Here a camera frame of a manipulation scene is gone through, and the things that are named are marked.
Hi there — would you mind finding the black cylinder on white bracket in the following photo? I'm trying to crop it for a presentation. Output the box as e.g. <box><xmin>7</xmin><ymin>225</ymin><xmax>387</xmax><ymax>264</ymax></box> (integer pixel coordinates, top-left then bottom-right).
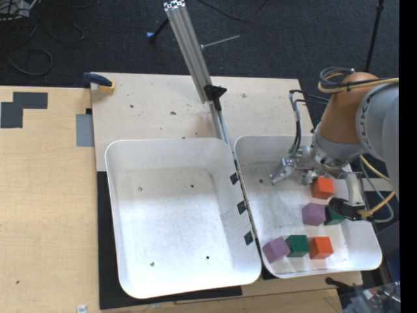
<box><xmin>328</xmin><ymin>171</ymin><xmax>367</xmax><ymax>222</ymax></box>

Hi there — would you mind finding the orange cube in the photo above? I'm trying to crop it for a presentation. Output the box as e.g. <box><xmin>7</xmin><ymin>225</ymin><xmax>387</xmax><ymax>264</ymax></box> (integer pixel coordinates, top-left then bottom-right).
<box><xmin>308</xmin><ymin>236</ymin><xmax>334</xmax><ymax>260</ymax></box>
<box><xmin>311</xmin><ymin>176</ymin><xmax>336</xmax><ymax>200</ymax></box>

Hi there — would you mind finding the green cube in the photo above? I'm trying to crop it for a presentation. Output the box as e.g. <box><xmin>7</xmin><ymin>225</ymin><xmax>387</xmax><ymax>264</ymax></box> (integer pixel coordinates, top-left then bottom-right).
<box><xmin>324</xmin><ymin>205</ymin><xmax>345</xmax><ymax>226</ymax></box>
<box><xmin>285</xmin><ymin>234</ymin><xmax>309</xmax><ymax>258</ymax></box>

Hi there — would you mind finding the purple cube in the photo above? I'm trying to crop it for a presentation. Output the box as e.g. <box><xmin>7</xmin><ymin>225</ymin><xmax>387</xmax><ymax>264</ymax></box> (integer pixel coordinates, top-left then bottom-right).
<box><xmin>261</xmin><ymin>236</ymin><xmax>291</xmax><ymax>264</ymax></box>
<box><xmin>301</xmin><ymin>202</ymin><xmax>327</xmax><ymax>227</ymax></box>

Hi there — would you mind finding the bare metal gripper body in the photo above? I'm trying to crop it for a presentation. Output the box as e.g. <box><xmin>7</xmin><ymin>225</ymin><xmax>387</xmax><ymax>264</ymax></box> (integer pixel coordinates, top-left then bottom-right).
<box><xmin>286</xmin><ymin>145</ymin><xmax>349</xmax><ymax>178</ymax></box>

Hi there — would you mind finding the pale wood board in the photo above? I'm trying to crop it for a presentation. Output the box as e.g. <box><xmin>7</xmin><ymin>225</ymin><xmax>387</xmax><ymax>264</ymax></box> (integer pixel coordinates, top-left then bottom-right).
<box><xmin>90</xmin><ymin>72</ymin><xmax>364</xmax><ymax>306</ymax></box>

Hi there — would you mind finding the white plastic tray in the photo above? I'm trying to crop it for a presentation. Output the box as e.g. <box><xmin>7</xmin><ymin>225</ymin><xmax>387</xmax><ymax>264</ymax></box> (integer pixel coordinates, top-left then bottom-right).
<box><xmin>233</xmin><ymin>134</ymin><xmax>383</xmax><ymax>279</ymax></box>
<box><xmin>104</xmin><ymin>137</ymin><xmax>263</xmax><ymax>300</ymax></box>

